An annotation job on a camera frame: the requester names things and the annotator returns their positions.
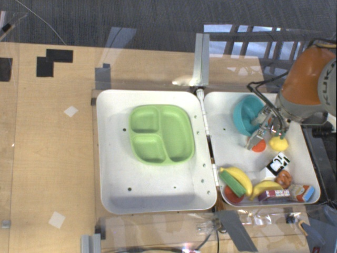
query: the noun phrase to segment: white tray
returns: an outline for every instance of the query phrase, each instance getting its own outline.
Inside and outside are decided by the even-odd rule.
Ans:
[[[212,140],[214,159],[219,167],[236,166],[247,173],[253,185],[260,181],[259,171],[263,169],[278,152],[268,147],[262,153],[247,150],[244,146],[247,136],[241,135],[236,129],[232,114],[235,105],[243,97],[251,93],[211,92],[205,97],[205,109]],[[265,94],[272,102],[276,94]],[[295,122],[290,124],[286,134],[289,147],[284,154],[291,160],[288,165],[293,177],[293,183],[308,184],[315,188],[315,193],[308,203],[315,203],[320,197],[320,186],[314,171],[308,148],[301,130],[301,126]],[[252,207],[265,205],[302,204],[289,201],[259,202],[248,200],[246,197],[240,203],[230,203],[223,192],[224,183],[220,181],[222,197],[226,202],[237,207]]]
[[[171,104],[191,120],[195,154],[185,163],[152,166],[138,161],[130,144],[128,119],[140,105]],[[187,92],[106,90],[97,98],[101,199],[111,213],[205,210],[216,188],[198,99]]]

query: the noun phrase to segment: green object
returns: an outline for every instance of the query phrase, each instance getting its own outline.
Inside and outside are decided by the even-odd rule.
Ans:
[[[245,188],[227,171],[223,170],[222,172],[220,172],[220,178],[227,184],[227,186],[230,187],[230,189],[232,189],[234,194],[237,195],[239,198],[246,193]]]
[[[143,163],[183,163],[194,154],[194,138],[188,114],[174,105],[144,105],[130,114],[132,151]]]

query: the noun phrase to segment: tomato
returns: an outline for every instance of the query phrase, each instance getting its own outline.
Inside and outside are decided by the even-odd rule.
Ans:
[[[235,193],[232,191],[232,189],[229,186],[225,187],[224,192],[225,192],[225,196],[227,200],[229,200],[232,203],[239,203],[244,198],[244,195],[240,198],[237,195],[235,195]]]
[[[261,140],[257,145],[253,146],[252,150],[256,153],[261,153],[266,148],[266,143],[264,140]]]

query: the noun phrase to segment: small box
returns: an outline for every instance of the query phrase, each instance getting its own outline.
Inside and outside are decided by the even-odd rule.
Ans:
[[[261,195],[259,195],[259,201],[270,200],[270,199],[287,199],[290,197],[288,189],[280,190],[266,190]]]
[[[302,186],[300,184],[292,184],[289,187],[290,200],[299,202],[308,202],[314,194],[315,189],[312,186]]]
[[[287,158],[284,153],[280,152],[276,157],[273,158],[269,164],[263,168],[260,172],[260,179],[274,181],[275,177],[290,163],[289,158]]]

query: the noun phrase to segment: gray floor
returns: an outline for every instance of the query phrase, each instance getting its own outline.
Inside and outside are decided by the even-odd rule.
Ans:
[[[192,51],[204,24],[246,24],[336,32],[337,0],[19,0],[50,23],[68,45],[104,46],[111,27],[136,28],[138,48]],[[27,12],[14,0],[0,9]],[[30,14],[22,42],[61,44]]]

